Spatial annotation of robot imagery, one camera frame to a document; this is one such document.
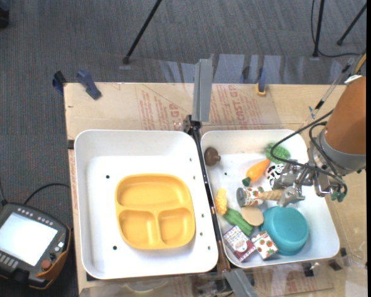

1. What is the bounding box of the black and white carton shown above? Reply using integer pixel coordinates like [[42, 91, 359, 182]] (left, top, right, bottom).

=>
[[264, 163, 286, 187]]

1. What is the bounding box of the brown cardboard board, red print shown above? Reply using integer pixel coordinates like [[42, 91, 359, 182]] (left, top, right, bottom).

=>
[[63, 82, 367, 297]]

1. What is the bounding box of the tan waffle cone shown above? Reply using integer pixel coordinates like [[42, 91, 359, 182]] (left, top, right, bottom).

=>
[[258, 189, 284, 202]]

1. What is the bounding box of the yellow toy corn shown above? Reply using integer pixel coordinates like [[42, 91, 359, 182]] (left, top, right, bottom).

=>
[[214, 187, 228, 216]]

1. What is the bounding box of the black block with wires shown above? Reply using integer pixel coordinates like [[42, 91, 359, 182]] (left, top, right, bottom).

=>
[[182, 114, 202, 136]]

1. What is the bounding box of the dark red printed carton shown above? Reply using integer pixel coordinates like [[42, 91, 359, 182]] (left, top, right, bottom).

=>
[[222, 225, 257, 263]]

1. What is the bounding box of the white strawberry print carton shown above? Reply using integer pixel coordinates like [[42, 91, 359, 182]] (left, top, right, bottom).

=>
[[250, 230, 279, 260]]

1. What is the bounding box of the green toy broccoli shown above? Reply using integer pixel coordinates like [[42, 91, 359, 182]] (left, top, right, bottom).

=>
[[265, 142, 291, 164]]

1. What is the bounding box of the white plastic tray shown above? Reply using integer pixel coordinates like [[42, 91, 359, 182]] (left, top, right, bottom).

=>
[[74, 129, 220, 280], [200, 129, 341, 269]]

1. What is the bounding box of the small strawberry print can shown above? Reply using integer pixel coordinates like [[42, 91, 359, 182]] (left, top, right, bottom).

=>
[[236, 186, 265, 208]]

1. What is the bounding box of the orange toy carrot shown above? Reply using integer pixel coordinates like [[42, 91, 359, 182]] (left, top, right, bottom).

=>
[[241, 158, 271, 187]]

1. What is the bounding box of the green toy cucumber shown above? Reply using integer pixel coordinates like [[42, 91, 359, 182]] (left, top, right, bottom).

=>
[[223, 207, 254, 237]]

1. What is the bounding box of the tan round biscuit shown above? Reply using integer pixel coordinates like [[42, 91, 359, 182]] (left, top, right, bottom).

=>
[[241, 206, 265, 227]]

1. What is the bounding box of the brown toy mushroom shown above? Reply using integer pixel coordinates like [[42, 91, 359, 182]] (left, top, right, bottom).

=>
[[203, 147, 221, 167]]

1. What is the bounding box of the yellow divided plate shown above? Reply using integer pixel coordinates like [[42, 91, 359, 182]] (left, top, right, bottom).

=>
[[114, 173, 197, 251]]

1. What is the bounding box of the blue bowl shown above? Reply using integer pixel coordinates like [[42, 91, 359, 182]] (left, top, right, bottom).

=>
[[259, 205, 310, 257]]

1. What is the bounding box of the thin black rod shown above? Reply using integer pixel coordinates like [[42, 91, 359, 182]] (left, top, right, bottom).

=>
[[191, 125, 231, 273]]

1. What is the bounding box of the black tripod stand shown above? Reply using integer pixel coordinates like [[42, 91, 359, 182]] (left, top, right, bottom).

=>
[[122, 0, 171, 65], [311, 0, 367, 58]]

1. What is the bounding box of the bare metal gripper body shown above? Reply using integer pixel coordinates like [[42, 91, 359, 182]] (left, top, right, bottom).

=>
[[296, 144, 344, 197]]

